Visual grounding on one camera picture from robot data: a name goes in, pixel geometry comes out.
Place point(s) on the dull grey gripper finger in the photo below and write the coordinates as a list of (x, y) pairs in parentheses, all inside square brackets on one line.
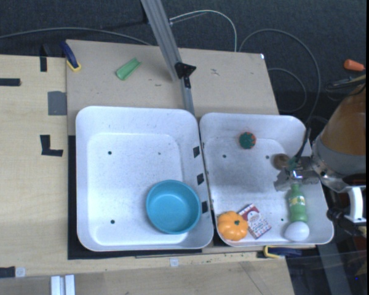
[(283, 181), (311, 177)]

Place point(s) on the black cylinder on white bracket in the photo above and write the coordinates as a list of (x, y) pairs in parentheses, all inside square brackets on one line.
[(355, 201)]

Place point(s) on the orange pumpkin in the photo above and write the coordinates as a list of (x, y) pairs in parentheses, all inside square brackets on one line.
[(232, 226)]

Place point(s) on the white plastic tray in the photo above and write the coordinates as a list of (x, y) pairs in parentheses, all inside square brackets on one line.
[(243, 177), (132, 177)]

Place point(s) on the green bottle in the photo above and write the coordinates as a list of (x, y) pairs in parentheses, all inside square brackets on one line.
[(297, 206)]

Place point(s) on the brown round fruit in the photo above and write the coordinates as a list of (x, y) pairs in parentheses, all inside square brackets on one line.
[(280, 160)]

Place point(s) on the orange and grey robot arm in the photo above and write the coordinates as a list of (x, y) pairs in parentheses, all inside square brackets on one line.
[(344, 134)]

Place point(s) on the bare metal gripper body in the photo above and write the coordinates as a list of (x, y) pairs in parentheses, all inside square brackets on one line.
[(332, 177)]

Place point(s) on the green and orange round fruit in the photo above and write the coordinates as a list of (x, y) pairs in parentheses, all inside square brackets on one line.
[(247, 140)]

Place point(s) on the blue bowl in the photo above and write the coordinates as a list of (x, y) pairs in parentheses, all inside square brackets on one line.
[(172, 206)]

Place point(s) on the green curved block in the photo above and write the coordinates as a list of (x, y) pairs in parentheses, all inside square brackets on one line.
[(127, 69)]

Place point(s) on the red and white carton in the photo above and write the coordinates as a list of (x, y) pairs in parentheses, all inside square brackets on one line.
[(256, 221)]

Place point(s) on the white egg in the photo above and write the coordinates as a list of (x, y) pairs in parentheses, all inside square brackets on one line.
[(296, 231)]

